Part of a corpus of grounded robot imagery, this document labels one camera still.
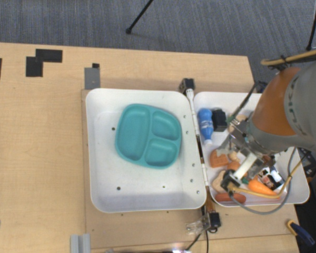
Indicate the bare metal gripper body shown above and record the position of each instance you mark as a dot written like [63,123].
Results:
[243,134]

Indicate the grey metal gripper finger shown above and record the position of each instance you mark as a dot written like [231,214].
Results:
[257,168]
[223,148]

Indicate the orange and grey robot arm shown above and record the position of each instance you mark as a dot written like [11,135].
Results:
[276,107]

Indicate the small beige toy piece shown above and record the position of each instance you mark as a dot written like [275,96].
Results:
[233,156]

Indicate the orange waffle biscuit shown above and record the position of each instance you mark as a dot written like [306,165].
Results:
[219,160]

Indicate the black and white carton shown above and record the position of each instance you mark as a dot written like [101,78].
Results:
[267,179]

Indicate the small orange toy piece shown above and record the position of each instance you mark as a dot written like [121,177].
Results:
[233,165]

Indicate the orange carrot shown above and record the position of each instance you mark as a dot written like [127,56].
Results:
[260,188]

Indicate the black box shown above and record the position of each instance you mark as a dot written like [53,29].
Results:
[219,120]

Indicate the blue bottle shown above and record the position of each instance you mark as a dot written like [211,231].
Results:
[205,122]

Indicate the beige bread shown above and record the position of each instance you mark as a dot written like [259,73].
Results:
[218,180]

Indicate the red sausage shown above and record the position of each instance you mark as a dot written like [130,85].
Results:
[223,198]

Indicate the white plastic tray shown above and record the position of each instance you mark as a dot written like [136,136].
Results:
[297,191]
[137,194]

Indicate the teal divided plate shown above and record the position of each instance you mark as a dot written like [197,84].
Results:
[134,133]

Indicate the black cylinder on white bracket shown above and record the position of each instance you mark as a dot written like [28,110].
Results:
[229,180]

